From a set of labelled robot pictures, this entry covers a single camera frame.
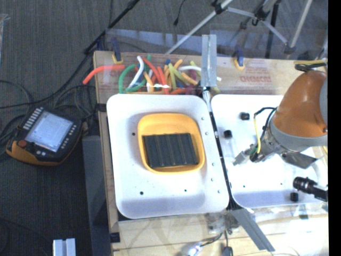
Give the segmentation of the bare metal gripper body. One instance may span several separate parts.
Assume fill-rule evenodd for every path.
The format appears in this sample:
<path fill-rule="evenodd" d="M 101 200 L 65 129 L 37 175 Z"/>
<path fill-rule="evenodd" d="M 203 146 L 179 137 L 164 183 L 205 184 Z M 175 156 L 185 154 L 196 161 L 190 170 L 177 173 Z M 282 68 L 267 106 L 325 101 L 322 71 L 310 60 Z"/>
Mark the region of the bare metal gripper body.
<path fill-rule="evenodd" d="M 258 143 L 250 145 L 249 159 L 254 162 L 262 162 L 272 157 L 274 154 L 282 152 L 283 147 L 273 137 L 263 138 L 261 140 L 261 148 L 258 150 Z"/>

